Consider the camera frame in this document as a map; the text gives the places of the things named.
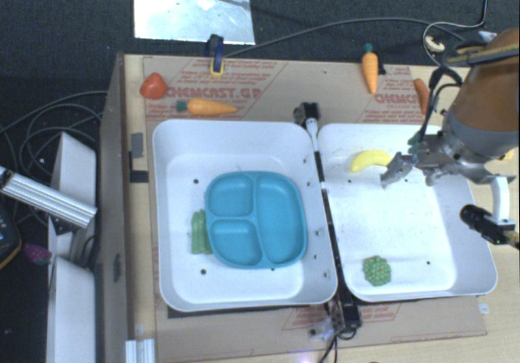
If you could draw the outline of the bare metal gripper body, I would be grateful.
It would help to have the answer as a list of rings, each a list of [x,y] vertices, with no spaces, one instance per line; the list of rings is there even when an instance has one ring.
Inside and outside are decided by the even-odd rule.
[[[467,147],[455,136],[425,135],[412,155],[414,165],[425,175],[460,174],[472,167]]]

